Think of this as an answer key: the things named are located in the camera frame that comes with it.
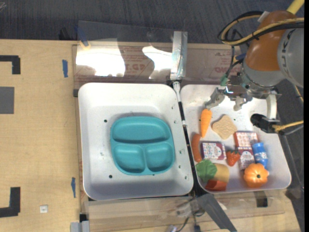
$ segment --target toy tomato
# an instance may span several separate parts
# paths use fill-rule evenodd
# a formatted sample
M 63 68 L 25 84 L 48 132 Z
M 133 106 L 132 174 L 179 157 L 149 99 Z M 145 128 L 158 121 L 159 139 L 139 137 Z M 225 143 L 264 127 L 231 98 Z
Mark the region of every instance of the toy tomato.
M 260 163 L 252 163 L 245 169 L 243 178 L 251 188 L 259 188 L 267 182 L 269 172 Z

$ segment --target tabletop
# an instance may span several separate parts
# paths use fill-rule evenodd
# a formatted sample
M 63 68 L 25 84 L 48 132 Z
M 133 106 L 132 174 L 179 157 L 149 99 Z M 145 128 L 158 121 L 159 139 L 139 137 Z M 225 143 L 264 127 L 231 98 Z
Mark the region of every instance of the tabletop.
M 0 231 L 64 232 L 70 231 L 71 222 L 79 221 L 82 199 L 72 51 L 76 44 L 0 40 L 1 56 L 20 58 L 20 74 L 12 74 L 11 62 L 0 61 L 0 87 L 13 92 L 8 95 L 14 108 L 0 113 L 0 208 L 10 207 L 11 188 L 20 188 L 20 211 L 17 216 L 0 217 Z M 263 213 L 250 216 L 248 210 L 229 208 L 226 213 L 238 231 L 300 231 L 284 190 L 274 195 L 278 203 Z M 229 197 L 217 198 L 224 203 Z M 113 204 L 102 209 L 110 211 Z M 190 222 L 184 232 L 191 231 Z M 200 226 L 202 231 L 218 230 L 209 218 L 201 218 Z M 96 224 L 92 228 L 103 231 Z M 166 225 L 121 229 L 156 232 L 165 231 Z

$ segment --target bread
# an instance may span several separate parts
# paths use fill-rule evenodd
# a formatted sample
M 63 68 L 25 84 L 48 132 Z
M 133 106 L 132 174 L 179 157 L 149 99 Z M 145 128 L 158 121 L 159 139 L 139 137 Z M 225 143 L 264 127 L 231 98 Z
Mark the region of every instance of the bread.
M 211 128 L 223 140 L 228 139 L 230 135 L 237 131 L 237 127 L 228 115 L 223 115 L 219 121 L 212 124 Z

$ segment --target blue can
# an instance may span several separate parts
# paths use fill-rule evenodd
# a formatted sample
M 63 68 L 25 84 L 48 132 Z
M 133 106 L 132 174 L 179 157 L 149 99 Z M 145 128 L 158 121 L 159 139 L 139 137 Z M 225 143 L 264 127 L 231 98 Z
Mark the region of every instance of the blue can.
M 267 169 L 268 158 L 264 148 L 264 143 L 255 143 L 252 145 L 255 163 L 260 163 Z

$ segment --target wooden board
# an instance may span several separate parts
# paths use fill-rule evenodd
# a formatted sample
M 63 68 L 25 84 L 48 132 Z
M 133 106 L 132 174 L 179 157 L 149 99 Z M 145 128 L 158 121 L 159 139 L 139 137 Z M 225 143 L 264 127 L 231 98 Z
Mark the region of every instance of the wooden board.
M 0 62 L 0 86 L 14 87 L 14 114 L 0 115 L 0 205 L 21 188 L 21 211 L 0 230 L 70 231 L 79 220 L 79 171 L 72 42 L 0 40 L 0 55 L 19 55 L 21 74 Z M 62 60 L 68 61 L 64 77 Z M 71 180 L 76 181 L 76 198 Z M 40 205 L 48 213 L 40 213 Z

